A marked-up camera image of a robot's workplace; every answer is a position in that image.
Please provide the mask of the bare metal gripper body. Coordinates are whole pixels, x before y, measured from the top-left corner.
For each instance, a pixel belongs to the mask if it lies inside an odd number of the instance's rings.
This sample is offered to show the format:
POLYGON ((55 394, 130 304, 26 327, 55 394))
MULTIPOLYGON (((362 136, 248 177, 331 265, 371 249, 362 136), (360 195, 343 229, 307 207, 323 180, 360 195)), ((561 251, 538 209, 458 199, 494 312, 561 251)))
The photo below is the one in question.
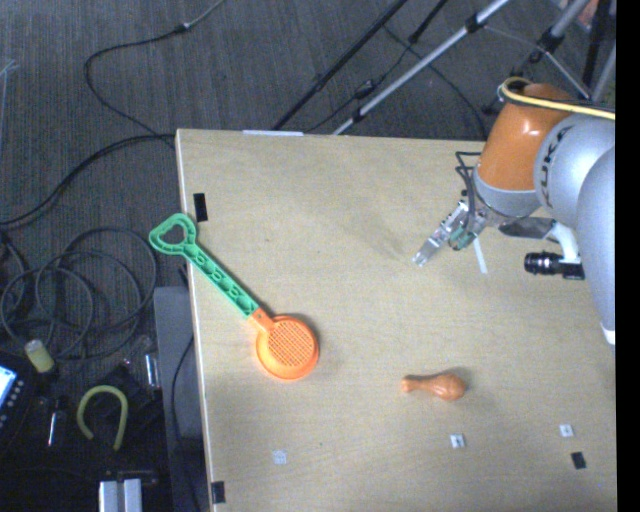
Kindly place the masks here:
POLYGON ((463 233, 479 236, 485 228, 499 228, 506 223, 506 217, 487 205, 482 199, 463 199, 466 214, 462 221, 463 233))

